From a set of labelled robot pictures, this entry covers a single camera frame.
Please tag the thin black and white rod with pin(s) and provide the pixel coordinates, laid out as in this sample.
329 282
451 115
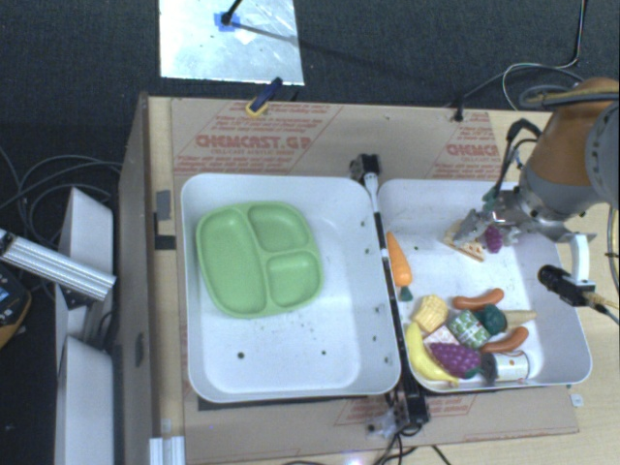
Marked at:
387 259

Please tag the orange sausage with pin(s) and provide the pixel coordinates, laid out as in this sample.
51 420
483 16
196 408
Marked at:
508 340
477 300

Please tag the brown cardboard board red print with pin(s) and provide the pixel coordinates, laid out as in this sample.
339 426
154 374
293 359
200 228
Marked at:
310 153

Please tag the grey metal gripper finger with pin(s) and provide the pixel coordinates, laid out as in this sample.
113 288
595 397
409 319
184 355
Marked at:
471 223
510 237

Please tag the small purple grapes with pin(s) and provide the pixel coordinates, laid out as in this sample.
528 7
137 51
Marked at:
494 240

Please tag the green divided plate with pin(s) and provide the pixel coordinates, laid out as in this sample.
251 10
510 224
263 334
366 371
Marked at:
232 264

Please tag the white can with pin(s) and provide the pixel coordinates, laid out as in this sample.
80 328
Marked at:
512 367

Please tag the green can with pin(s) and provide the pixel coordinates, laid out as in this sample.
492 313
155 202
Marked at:
466 330

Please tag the black cylinder on white bracket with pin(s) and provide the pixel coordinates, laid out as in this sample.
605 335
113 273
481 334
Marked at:
562 284

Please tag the yellow corn cob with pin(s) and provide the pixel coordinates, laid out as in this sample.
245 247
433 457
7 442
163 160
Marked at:
430 313

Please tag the yellow banana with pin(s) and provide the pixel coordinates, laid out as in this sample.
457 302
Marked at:
420 356

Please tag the beige ice cream cone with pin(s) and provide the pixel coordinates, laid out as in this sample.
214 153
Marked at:
520 316

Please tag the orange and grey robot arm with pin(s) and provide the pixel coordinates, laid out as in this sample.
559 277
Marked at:
557 158

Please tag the green broccoli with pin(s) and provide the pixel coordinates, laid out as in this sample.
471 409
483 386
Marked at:
493 319

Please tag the orange carrot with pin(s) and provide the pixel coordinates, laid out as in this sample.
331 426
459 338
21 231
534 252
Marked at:
399 262

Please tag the large purple grapes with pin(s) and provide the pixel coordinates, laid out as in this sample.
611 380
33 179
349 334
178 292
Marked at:
455 359

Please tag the white plastic tray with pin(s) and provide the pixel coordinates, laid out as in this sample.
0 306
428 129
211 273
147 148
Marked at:
542 356
300 351

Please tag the pink and white carton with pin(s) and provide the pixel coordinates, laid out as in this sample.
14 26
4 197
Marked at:
440 335

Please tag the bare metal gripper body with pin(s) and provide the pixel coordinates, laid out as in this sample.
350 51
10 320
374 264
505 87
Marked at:
528 216

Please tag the yellow pizza slice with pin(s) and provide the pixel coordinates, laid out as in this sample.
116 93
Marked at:
472 251

